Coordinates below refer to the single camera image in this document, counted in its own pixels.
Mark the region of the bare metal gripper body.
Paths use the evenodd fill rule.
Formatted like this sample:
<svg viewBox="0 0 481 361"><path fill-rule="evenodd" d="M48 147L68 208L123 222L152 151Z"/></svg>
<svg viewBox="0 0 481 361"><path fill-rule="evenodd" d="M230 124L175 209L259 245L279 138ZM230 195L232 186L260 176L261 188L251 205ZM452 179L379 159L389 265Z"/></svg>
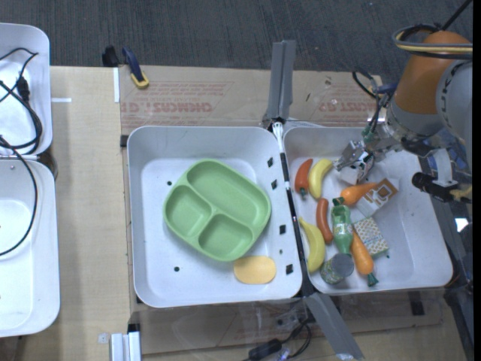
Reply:
<svg viewBox="0 0 481 361"><path fill-rule="evenodd" d="M382 161L389 154L404 149L401 140L406 136L406 132L389 124L377 124L375 129L366 126L362 135L364 148L375 161Z"/></svg>

